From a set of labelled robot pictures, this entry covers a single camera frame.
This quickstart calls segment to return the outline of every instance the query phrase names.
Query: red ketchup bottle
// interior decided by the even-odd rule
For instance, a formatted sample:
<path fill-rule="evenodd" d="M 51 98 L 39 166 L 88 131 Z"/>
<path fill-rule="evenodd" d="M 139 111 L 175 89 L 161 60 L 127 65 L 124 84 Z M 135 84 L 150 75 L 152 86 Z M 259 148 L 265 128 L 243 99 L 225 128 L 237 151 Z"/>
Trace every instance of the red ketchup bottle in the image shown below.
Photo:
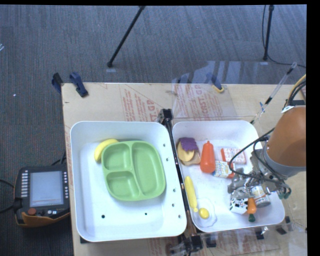
<path fill-rule="evenodd" d="M 214 145 L 209 141 L 205 143 L 202 148 L 200 169 L 204 173 L 213 173 L 216 169 Z"/>

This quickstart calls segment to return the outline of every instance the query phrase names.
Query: wooden table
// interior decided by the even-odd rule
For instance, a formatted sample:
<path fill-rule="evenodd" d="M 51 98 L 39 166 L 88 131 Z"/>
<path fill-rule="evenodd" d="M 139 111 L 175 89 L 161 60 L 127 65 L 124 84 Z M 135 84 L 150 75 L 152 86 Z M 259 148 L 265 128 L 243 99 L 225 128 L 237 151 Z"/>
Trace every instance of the wooden table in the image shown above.
<path fill-rule="evenodd" d="M 154 122 L 161 109 L 172 109 L 174 118 L 194 118 L 197 121 L 241 118 L 253 119 L 275 89 L 276 84 L 225 84 L 224 92 L 218 93 L 209 84 L 171 83 L 84 83 L 88 95 L 80 97 L 72 83 L 61 87 L 65 127 L 66 154 L 69 174 L 70 211 L 74 254 L 111 256 L 165 256 L 166 246 L 175 244 L 175 237 L 81 243 L 76 228 L 72 159 L 70 147 L 71 127 L 79 121 L 147 121 Z M 254 126 L 260 135 L 273 128 L 281 117 L 281 110 L 293 85 L 283 85 Z M 297 100 L 303 99 L 299 94 Z M 292 194 L 282 200 L 286 215 L 294 223 L 294 231 L 284 235 L 276 231 L 276 241 L 267 244 L 248 245 L 242 253 L 251 255 L 307 255 L 307 183 L 306 173 L 301 172 L 287 180 Z M 203 248 L 192 255 L 232 255 L 239 245 L 229 243 L 221 248 Z"/>

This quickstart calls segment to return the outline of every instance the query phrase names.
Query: can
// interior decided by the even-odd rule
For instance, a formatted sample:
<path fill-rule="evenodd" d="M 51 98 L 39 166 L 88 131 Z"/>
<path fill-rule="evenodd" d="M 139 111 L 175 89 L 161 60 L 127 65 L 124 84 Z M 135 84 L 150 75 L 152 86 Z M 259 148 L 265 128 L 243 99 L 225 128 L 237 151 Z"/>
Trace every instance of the can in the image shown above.
<path fill-rule="evenodd" d="M 257 208 L 266 207 L 271 204 L 269 196 L 264 192 L 261 185 L 254 186 L 251 189 L 251 192 L 254 195 L 254 201 Z"/>

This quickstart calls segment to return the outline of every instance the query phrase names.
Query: white plate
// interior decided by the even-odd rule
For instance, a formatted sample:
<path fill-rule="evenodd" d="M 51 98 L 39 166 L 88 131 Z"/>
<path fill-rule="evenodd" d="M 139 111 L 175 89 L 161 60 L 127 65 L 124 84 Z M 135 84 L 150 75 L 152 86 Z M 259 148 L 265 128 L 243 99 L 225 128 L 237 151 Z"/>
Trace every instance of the white plate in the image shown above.
<path fill-rule="evenodd" d="M 142 140 L 159 152 L 166 187 L 155 198 L 120 201 L 106 187 L 94 159 L 103 140 Z M 180 182 L 167 129 L 157 122 L 81 121 L 70 131 L 76 228 L 89 242 L 173 237 L 187 226 Z"/>
<path fill-rule="evenodd" d="M 173 126 L 172 134 L 175 144 L 183 137 L 194 138 L 200 153 L 204 143 L 210 141 L 213 144 L 215 160 L 217 161 L 222 161 L 221 148 L 243 149 L 259 137 L 255 127 L 244 120 L 182 121 Z M 258 143 L 256 149 L 261 148 L 261 144 Z M 237 168 L 243 167 L 245 173 L 249 173 L 252 170 L 250 161 L 252 151 L 252 146 L 244 151 L 246 164 L 236 165 Z M 254 214 L 255 222 L 249 222 L 248 214 L 234 213 L 229 210 L 230 194 L 228 194 L 228 184 L 231 183 L 230 179 L 204 173 L 200 170 L 198 164 L 186 166 L 179 163 L 179 165 L 183 179 L 186 176 L 191 177 L 197 199 L 208 199 L 214 207 L 216 221 L 212 226 L 208 226 L 207 223 L 201 223 L 201 218 L 191 214 L 192 221 L 199 230 L 211 233 L 276 225 L 283 221 L 285 209 L 277 194 L 269 195 L 271 204 L 258 208 Z"/>

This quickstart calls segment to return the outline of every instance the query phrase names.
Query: dark blue clamp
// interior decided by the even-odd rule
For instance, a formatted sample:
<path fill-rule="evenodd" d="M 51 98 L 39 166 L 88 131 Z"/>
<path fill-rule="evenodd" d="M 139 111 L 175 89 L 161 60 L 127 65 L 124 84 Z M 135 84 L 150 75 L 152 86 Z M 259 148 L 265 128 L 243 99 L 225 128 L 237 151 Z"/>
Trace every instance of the dark blue clamp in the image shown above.
<path fill-rule="evenodd" d="M 64 82 L 62 81 L 59 73 L 55 73 L 53 75 L 51 83 L 53 87 L 58 91 L 58 93 L 61 94 L 61 84 L 63 84 Z"/>
<path fill-rule="evenodd" d="M 81 97 L 88 95 L 88 91 L 86 90 L 84 84 L 82 83 L 81 77 L 77 72 L 72 72 L 70 74 L 70 79 L 71 82 L 77 86 L 76 91 Z"/>

